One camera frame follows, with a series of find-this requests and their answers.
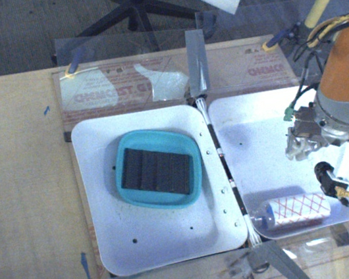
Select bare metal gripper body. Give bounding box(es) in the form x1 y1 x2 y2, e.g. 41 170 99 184
284 97 349 155

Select white plastic tray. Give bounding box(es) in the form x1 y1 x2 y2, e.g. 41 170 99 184
206 75 349 248
67 95 253 279

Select clear plastic bottle red-patterned label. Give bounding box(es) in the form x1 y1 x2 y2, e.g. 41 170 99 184
248 188 334 234

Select thin black and white rod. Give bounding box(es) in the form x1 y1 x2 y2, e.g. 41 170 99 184
194 90 264 255

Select brown cardboard board red print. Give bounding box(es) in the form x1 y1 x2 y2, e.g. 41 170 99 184
50 16 349 279

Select black ribbed rectangular block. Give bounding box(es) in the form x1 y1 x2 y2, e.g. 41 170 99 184
114 136 201 207

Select blue plate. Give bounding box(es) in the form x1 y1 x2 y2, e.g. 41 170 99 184
106 119 211 220

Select black cylinder on white bracket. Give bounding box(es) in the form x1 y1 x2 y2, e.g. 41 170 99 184
310 141 349 201

